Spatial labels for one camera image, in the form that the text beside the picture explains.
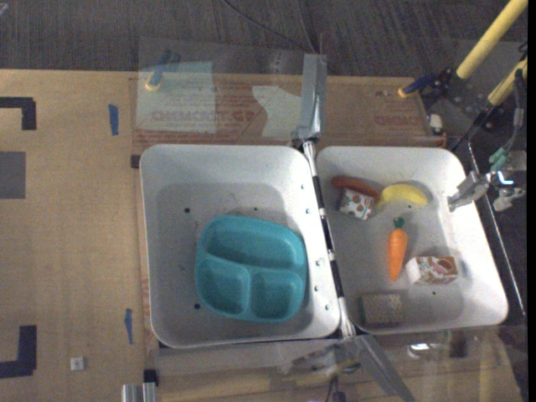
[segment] dark floor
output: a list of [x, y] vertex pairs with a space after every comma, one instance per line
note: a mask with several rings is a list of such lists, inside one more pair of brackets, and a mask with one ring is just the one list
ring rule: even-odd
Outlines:
[[[9, 5], [0, 15], [0, 68], [138, 70], [144, 64], [141, 49], [144, 43], [171, 39], [301, 48], [307, 52], [322, 48], [335, 75], [418, 78], [447, 66], [456, 67], [508, 2], [229, 1], [287, 40], [252, 26], [220, 0], [0, 0]], [[302, 27], [300, 13], [307, 32]], [[488, 93], [513, 67], [519, 58], [517, 47], [527, 35], [528, 15], [524, 13], [508, 30], [487, 64], [476, 72], [476, 91]], [[455, 111], [445, 112], [447, 124], [463, 126], [470, 122], [463, 115], [458, 117]], [[498, 121], [494, 131], [482, 132], [475, 138], [478, 160], [487, 157], [508, 136], [509, 128], [501, 123], [504, 120], [508, 120], [508, 115]], [[520, 147], [526, 150], [526, 137], [524, 141]], [[480, 204], [480, 208], [485, 214], [485, 204]], [[504, 249], [493, 238], [493, 219], [502, 232]], [[526, 199], [496, 216], [483, 215], [482, 220], [492, 238], [494, 253], [498, 252], [497, 266], [502, 276], [508, 279], [512, 271], [526, 307]], [[512, 279], [505, 287], [509, 296], [516, 297]], [[508, 323], [517, 326], [524, 321], [522, 308], [514, 306]], [[526, 339], [510, 340], [515, 342], [512, 345], [515, 350], [526, 353]], [[521, 358], [522, 365], [514, 368], [526, 394], [526, 356]]]

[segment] carrot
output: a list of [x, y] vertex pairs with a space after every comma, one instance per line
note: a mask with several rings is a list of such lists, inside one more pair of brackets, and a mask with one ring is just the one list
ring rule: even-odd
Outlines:
[[396, 218], [393, 223], [394, 230], [389, 235], [387, 257], [389, 258], [389, 277], [391, 281], [396, 281], [404, 264], [408, 235], [402, 229], [405, 223], [404, 219]]
[[368, 197], [374, 198], [374, 202], [379, 200], [379, 192], [369, 184], [359, 180], [358, 178], [351, 178], [349, 176], [336, 176], [332, 179], [332, 185], [337, 189], [351, 189], [354, 192], [362, 193]]

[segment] banana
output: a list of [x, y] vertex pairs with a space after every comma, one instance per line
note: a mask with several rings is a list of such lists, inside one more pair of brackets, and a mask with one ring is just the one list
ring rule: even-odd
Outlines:
[[428, 198], [419, 188], [407, 183], [396, 183], [385, 188], [379, 196], [378, 205], [403, 199], [413, 204], [426, 205]]

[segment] transparent plastic sheet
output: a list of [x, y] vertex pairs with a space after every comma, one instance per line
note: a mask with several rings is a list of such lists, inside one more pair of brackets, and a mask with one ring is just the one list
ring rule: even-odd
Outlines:
[[[161, 143], [288, 144], [300, 119], [304, 53], [142, 38], [132, 153]], [[329, 76], [329, 145], [437, 146], [409, 78]]]

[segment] yellow tube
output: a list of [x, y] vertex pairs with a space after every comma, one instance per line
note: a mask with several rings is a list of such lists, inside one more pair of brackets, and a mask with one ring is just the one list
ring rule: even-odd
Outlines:
[[501, 81], [499, 85], [487, 96], [487, 100], [493, 106], [500, 106], [513, 92], [513, 81], [515, 79], [516, 71], [518, 69], [523, 70], [523, 78], [527, 79], [528, 72], [528, 57], [523, 61], [519, 61], [510, 74]]
[[456, 74], [460, 79], [469, 79], [482, 61], [489, 55], [497, 42], [512, 27], [528, 6], [528, 0], [510, 0], [487, 29], [469, 55], [458, 67]]

